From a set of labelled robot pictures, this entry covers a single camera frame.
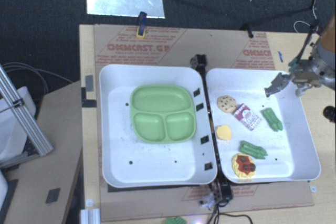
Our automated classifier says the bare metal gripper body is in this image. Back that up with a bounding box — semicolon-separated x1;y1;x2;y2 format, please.
289;59;333;89

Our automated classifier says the green toy asparagus bundle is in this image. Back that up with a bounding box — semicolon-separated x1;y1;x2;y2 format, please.
239;140;269;161
260;108;284;133

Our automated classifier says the red and white packet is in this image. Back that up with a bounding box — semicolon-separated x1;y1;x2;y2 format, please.
233;102;263;132

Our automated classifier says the tan chocolate chip biscuit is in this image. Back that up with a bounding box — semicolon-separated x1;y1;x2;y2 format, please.
216;94;237;114

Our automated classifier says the white plastic tray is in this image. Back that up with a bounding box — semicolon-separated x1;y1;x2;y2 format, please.
205;68;322;184
99;63;219;189

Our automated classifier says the brown cardboard board red print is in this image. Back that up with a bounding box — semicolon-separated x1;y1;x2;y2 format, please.
92;24;315;222

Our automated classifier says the yellow round toy food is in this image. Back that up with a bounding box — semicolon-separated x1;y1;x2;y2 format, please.
215;124;233;141

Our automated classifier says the thin black rod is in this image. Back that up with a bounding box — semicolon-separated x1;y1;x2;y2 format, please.
198;65;224;185

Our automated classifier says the yellow spaghetti with meatballs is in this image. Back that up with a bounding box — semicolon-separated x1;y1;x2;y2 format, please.
230;152;257;179

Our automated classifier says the green divided plate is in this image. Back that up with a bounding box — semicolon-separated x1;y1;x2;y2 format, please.
129;84;197;144

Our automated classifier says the green ribbed toy food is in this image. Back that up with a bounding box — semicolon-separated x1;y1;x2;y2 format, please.
164;216;188;224

